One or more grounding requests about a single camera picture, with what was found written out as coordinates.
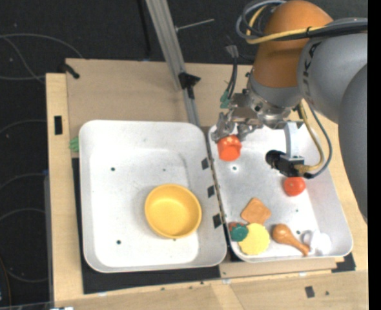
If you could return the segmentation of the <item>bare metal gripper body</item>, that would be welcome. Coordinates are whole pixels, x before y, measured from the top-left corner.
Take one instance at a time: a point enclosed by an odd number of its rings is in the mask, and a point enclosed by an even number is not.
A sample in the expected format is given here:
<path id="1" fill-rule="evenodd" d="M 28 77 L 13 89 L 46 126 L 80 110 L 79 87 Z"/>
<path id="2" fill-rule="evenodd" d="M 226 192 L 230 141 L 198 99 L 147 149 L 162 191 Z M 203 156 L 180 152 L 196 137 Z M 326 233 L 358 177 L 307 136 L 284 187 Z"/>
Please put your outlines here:
<path id="1" fill-rule="evenodd" d="M 251 92 L 239 93 L 232 96 L 225 120 L 232 125 L 278 129 L 285 123 L 290 111 L 290 107 L 273 105 Z"/>

